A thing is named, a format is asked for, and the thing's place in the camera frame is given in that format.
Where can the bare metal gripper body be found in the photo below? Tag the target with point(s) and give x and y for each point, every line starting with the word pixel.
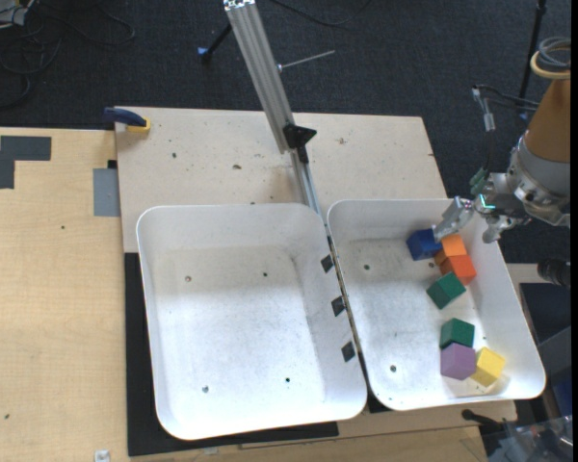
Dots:
pixel 503 200

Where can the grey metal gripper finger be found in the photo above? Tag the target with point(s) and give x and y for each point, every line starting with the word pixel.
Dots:
pixel 493 230
pixel 454 219

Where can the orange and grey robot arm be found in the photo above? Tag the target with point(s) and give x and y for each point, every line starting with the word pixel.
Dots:
pixel 551 128

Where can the orange cube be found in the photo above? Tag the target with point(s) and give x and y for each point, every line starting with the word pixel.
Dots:
pixel 460 266
pixel 454 246

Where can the blue cube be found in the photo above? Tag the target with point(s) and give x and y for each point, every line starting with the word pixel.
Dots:
pixel 421 246

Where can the green cube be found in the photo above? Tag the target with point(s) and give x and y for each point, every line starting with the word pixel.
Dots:
pixel 456 332
pixel 445 290

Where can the white plastic tray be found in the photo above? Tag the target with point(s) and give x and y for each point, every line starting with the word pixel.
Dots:
pixel 390 315
pixel 231 315

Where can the yellow cube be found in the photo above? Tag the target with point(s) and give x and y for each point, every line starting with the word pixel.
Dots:
pixel 489 366

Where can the purple cube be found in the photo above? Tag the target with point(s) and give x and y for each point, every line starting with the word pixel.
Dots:
pixel 456 361

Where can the pale wood board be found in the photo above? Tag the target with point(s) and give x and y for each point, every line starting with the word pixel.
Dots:
pixel 212 166

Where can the black cylinder on white bracket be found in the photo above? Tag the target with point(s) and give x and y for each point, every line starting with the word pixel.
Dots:
pixel 556 272

